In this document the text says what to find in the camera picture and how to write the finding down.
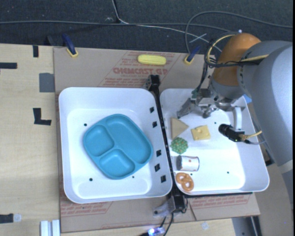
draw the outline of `blue clamp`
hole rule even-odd
[[[183,60],[185,64],[190,65],[193,62],[194,56],[199,52],[200,45],[198,45],[191,54],[187,55],[185,59]]]
[[[70,37],[65,33],[63,33],[61,36],[65,45],[67,46],[67,52],[70,54],[70,56],[75,58],[77,55],[79,55],[78,51],[75,50],[74,44],[72,43]]]

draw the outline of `white cable tie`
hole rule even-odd
[[[202,37],[204,37],[206,35],[206,33],[205,34],[203,34],[203,35],[201,35],[201,36],[199,36],[199,37],[197,37],[197,38],[194,38],[194,39],[192,39],[189,43],[192,43],[192,42],[194,42],[194,41],[196,41],[196,40],[198,40],[199,38],[202,38]]]

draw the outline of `white tray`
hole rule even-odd
[[[161,93],[160,101],[163,118],[168,138],[171,144],[171,117],[177,117],[176,112],[191,96],[193,89],[166,89]],[[242,107],[242,128],[246,134],[255,133],[253,123],[244,97],[234,103],[234,106]],[[189,128],[179,137],[188,142],[189,148],[182,155],[197,156],[200,159],[200,167],[196,172],[188,172],[192,175],[194,189],[186,192],[177,183],[178,188],[188,195],[211,195],[227,193],[243,193],[263,191],[268,187],[269,177],[265,161],[259,145],[235,143],[219,133],[220,124],[234,123],[232,112],[217,110],[209,118],[202,118],[194,111],[180,118]],[[194,141],[191,128],[208,125],[211,139]],[[176,159],[179,154],[170,151],[174,174],[180,172],[176,168]]]
[[[83,146],[83,135],[101,119],[132,119],[153,146],[152,159],[124,179],[107,178]],[[63,184],[75,203],[167,195],[173,185],[154,96],[141,88],[67,88],[59,96]]]

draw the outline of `metal bracket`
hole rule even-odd
[[[174,197],[171,196],[164,204],[153,209],[153,217],[166,217],[175,210]]]
[[[40,236],[60,236],[60,221],[53,220],[40,221],[39,224],[39,235]]]

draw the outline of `yellow cheese block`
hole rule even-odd
[[[211,134],[210,134],[210,131],[209,131],[207,125],[193,128],[193,129],[191,129],[191,133],[192,133],[193,139],[195,141],[208,140],[211,138]]]
[[[182,122],[181,120],[172,117],[171,118],[171,131],[172,131],[172,140],[185,131],[189,126]]]

